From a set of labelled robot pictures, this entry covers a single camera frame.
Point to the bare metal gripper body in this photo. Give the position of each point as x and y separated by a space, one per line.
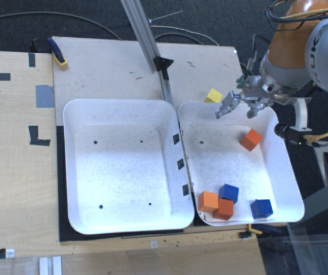
257 89

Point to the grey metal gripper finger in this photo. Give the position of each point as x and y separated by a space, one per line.
228 103
255 109

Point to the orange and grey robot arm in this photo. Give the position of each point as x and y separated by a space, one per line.
293 44

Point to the yellow cube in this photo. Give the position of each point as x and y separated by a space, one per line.
213 96

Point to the white plastic tray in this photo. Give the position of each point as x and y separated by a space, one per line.
121 168
227 165

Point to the blue cube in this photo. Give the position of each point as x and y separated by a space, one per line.
261 208
228 192

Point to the light orange cube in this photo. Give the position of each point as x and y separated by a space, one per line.
207 202

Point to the black cylinder on white bracket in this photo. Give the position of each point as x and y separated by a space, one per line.
291 133

